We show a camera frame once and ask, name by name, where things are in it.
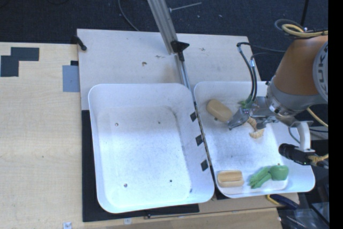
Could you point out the white plastic tray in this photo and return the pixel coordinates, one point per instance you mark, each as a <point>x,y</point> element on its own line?
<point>241,153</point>
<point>144,147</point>

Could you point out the tan hot dog bun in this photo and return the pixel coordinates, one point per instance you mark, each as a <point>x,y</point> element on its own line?
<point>230,178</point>

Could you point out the black cylinder on white bracket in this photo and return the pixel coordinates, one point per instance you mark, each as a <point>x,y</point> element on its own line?
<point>294,154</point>

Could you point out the pale wood board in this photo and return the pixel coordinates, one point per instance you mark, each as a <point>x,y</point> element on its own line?
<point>128,61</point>

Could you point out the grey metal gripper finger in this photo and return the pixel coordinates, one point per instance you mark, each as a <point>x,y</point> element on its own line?
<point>238,120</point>
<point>265,123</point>

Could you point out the green bell pepper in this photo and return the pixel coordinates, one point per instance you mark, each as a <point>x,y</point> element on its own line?
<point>279,172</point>

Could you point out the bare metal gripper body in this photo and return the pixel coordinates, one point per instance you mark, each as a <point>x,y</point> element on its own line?
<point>264,110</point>

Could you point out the beige curved croissant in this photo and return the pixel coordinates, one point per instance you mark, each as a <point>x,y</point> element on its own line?
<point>257,133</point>

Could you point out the tan bread roll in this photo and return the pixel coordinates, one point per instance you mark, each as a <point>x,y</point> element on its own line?
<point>218,110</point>

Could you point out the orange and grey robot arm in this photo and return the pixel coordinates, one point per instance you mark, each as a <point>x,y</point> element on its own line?
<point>297,69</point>

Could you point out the green bean bundle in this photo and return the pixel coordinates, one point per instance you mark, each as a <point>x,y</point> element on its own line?
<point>260,177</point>

